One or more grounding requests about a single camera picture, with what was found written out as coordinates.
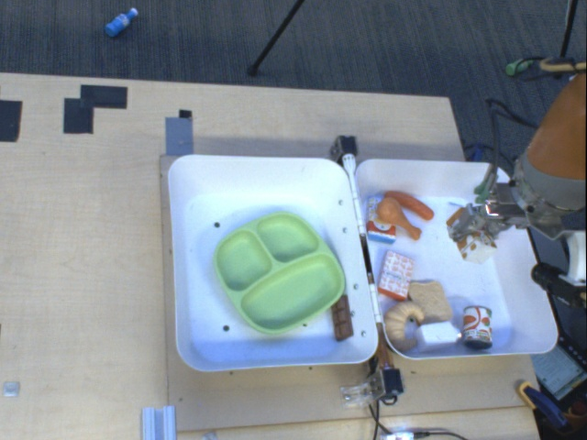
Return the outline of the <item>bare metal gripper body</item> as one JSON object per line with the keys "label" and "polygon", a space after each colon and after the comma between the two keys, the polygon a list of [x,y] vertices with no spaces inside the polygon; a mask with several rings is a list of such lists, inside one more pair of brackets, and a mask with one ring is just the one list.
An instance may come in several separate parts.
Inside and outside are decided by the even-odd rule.
{"label": "bare metal gripper body", "polygon": [[520,188],[515,181],[494,185],[482,206],[485,220],[504,222],[504,230],[532,228],[549,239],[559,239],[571,232],[560,209],[539,198],[531,189]]}

